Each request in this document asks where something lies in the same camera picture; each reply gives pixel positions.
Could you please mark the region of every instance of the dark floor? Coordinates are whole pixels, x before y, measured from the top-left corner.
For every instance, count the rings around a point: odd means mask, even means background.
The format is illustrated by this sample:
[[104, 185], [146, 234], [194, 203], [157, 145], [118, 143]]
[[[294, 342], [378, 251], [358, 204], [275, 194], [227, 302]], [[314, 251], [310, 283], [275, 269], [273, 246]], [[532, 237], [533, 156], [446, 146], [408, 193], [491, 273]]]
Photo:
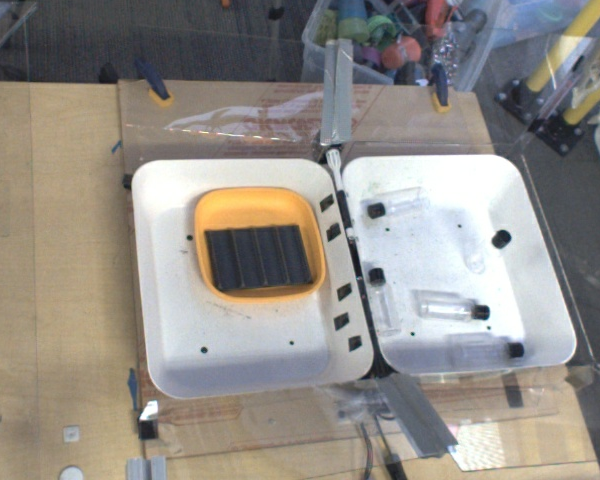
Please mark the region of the dark floor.
[[[0, 80], [3, 66], [12, 65], [28, 66], [32, 81], [97, 83], [106, 62], [121, 77], [136, 78], [133, 60], [142, 56], [170, 79], [267, 80], [273, 73], [280, 81], [299, 81], [301, 34], [316, 2], [283, 0], [280, 62], [271, 69], [267, 12], [274, 0], [233, 0], [229, 11], [217, 0], [33, 1], [38, 10], [26, 31], [0, 51]], [[561, 157], [525, 135], [524, 127], [494, 102], [502, 84], [530, 73], [551, 40], [493, 50], [475, 92], [494, 143], [511, 146], [512, 158], [528, 169], [559, 252], [579, 334], [572, 364], [595, 370], [578, 395], [600, 461], [600, 156], [591, 130]]]

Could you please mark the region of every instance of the yellow pole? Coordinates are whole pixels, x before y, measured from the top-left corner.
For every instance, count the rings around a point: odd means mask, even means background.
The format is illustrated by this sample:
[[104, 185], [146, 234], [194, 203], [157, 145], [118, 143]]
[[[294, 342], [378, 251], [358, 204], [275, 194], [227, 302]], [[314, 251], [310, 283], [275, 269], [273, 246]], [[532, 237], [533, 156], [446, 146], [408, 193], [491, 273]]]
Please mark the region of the yellow pole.
[[567, 124], [577, 125], [584, 116], [600, 101], [600, 87], [589, 94], [576, 108], [568, 108], [562, 114], [562, 118]]
[[547, 56], [527, 78], [526, 84], [533, 92], [540, 92], [567, 57], [575, 50], [584, 36], [593, 28], [600, 19], [600, 0], [589, 0], [578, 13], [571, 25], [553, 45]]

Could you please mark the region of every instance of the white round object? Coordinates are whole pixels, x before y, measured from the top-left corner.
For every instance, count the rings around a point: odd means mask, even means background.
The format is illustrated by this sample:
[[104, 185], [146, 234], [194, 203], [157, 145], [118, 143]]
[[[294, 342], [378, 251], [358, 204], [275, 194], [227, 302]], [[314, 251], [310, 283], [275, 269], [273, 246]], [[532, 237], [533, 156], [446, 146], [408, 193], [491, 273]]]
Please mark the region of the white round object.
[[67, 466], [60, 471], [58, 480], [84, 480], [84, 474], [78, 466]]

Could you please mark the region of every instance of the black cap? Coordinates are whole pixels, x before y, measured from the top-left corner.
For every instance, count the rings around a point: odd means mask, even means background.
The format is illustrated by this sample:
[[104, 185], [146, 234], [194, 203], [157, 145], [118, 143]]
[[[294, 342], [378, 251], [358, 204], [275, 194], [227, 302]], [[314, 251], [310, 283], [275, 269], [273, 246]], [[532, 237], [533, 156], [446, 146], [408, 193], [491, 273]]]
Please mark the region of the black cap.
[[471, 312], [471, 318], [476, 320], [489, 320], [490, 316], [491, 310], [489, 309], [489, 306], [485, 306], [483, 304], [476, 305]]
[[491, 239], [491, 243], [496, 249], [503, 249], [511, 242], [511, 233], [505, 229], [501, 229]]
[[381, 268], [372, 268], [369, 270], [369, 282], [372, 286], [382, 286], [387, 282], [384, 278], [384, 270]]
[[367, 213], [372, 219], [377, 219], [378, 217], [384, 217], [387, 214], [387, 210], [382, 203], [375, 203], [369, 205]]
[[520, 342], [507, 343], [507, 348], [509, 350], [509, 357], [511, 359], [516, 359], [524, 356], [524, 345]]

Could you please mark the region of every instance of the wooden table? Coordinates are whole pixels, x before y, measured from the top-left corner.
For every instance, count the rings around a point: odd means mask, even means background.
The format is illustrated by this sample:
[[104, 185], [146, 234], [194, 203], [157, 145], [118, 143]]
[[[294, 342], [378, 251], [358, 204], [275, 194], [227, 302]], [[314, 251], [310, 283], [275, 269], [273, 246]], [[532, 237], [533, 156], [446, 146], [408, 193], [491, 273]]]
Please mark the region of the wooden table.
[[[458, 101], [485, 138], [475, 97]], [[71, 464], [87, 479], [123, 479], [126, 460], [144, 453], [127, 386], [138, 351], [120, 139], [114, 86], [0, 83], [0, 479], [57, 478]], [[565, 400], [578, 444], [560, 443], [576, 462], [462, 473], [447, 456], [408, 461], [407, 474], [598, 479], [573, 392]], [[79, 440], [65, 442], [72, 426]], [[283, 448], [275, 460], [266, 451], [183, 458], [169, 461], [169, 479], [301, 479], [321, 462], [362, 467], [363, 455], [361, 440], [341, 440]], [[324, 478], [359, 478], [334, 467]]]

